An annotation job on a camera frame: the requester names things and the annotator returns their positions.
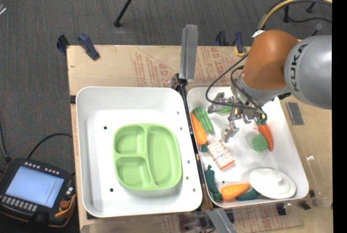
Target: metal bracket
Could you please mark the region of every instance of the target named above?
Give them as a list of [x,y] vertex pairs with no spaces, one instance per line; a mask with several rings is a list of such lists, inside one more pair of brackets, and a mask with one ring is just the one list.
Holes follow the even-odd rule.
[[[213,101],[214,102],[219,102],[219,103],[222,103],[222,102],[225,103],[224,92],[217,93],[217,95],[216,95],[216,97],[214,98]],[[224,108],[223,105],[212,103],[210,106],[208,106],[207,113],[210,114],[210,113],[218,112],[218,111],[221,111],[223,108]]]
[[194,79],[197,38],[197,25],[187,25],[183,29],[179,79]]
[[232,222],[223,209],[214,209],[213,211],[207,212],[207,215],[211,219],[218,233],[237,233]]

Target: toy carrot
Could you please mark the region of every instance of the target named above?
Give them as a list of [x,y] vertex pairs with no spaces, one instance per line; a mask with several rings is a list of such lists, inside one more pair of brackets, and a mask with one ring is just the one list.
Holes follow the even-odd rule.
[[201,123],[198,121],[194,113],[190,113],[191,124],[193,126],[195,140],[198,145],[203,145],[207,142],[207,136]]
[[273,149],[273,140],[272,140],[272,135],[271,135],[271,131],[270,128],[268,126],[267,123],[265,123],[264,125],[259,124],[258,125],[258,130],[259,132],[265,137],[267,143],[268,143],[268,149],[270,151],[272,151]]
[[228,200],[228,199],[232,199],[239,196],[244,191],[246,191],[249,187],[250,187],[249,183],[227,185],[221,188],[220,193],[222,194],[223,199]]

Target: toy cucumber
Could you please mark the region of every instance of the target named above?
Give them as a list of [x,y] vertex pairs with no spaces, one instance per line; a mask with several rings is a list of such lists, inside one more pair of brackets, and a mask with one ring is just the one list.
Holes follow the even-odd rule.
[[258,193],[254,188],[251,188],[251,190],[247,193],[245,193],[242,196],[236,197],[236,200],[243,201],[243,200],[251,200],[256,198],[260,193]]
[[193,113],[198,119],[198,121],[201,123],[206,133],[214,129],[210,119],[207,116],[207,112],[204,110],[204,108],[197,107],[193,110]]
[[220,200],[222,199],[222,195],[219,193],[215,182],[215,171],[211,168],[212,166],[208,165],[207,170],[204,171],[207,187],[212,192],[213,199]]

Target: green textured ball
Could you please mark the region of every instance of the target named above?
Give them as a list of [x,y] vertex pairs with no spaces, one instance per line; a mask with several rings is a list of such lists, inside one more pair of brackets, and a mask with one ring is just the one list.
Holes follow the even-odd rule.
[[254,150],[258,152],[263,152],[264,150],[267,150],[267,148],[269,147],[269,144],[267,143],[265,137],[262,134],[256,135],[252,139],[252,144]]

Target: green divided plate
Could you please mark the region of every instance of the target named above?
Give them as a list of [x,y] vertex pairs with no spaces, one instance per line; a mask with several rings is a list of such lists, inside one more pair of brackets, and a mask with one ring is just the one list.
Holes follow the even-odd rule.
[[164,190],[182,176],[177,138],[165,126],[131,124],[119,128],[113,140],[115,175],[132,190]]

